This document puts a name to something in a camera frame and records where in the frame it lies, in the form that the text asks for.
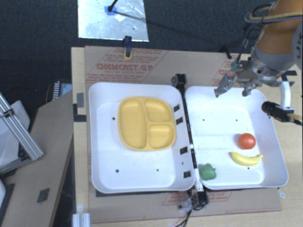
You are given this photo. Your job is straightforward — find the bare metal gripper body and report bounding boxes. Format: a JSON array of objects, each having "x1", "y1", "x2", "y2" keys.
[{"x1": 233, "y1": 61, "x2": 283, "y2": 87}]

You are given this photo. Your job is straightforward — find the white plastic tray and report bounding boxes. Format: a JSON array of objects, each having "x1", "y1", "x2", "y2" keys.
[
  {"x1": 88, "y1": 82, "x2": 196, "y2": 194},
  {"x1": 184, "y1": 86, "x2": 289, "y2": 191}
]

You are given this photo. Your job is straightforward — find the red tomato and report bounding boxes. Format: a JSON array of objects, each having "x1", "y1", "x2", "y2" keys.
[{"x1": 237, "y1": 132, "x2": 257, "y2": 150}]

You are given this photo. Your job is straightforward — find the thin black and white rod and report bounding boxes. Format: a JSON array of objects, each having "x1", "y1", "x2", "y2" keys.
[{"x1": 178, "y1": 84, "x2": 202, "y2": 189}]

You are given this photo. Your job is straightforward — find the yellow banana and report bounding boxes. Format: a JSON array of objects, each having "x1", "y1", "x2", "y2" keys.
[{"x1": 229, "y1": 151, "x2": 264, "y2": 167}]

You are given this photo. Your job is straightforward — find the brown cardboard board red print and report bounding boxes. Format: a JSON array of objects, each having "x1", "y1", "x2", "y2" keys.
[{"x1": 84, "y1": 45, "x2": 283, "y2": 224}]

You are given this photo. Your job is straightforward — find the yellow divided plate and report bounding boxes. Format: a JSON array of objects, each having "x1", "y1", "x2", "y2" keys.
[{"x1": 117, "y1": 96, "x2": 177, "y2": 151}]

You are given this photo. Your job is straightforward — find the green bell pepper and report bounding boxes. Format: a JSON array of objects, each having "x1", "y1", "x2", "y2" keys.
[{"x1": 199, "y1": 163, "x2": 217, "y2": 181}]

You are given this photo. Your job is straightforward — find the black cylinder on white bracket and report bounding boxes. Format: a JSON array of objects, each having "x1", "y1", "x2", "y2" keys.
[{"x1": 261, "y1": 70, "x2": 297, "y2": 122}]

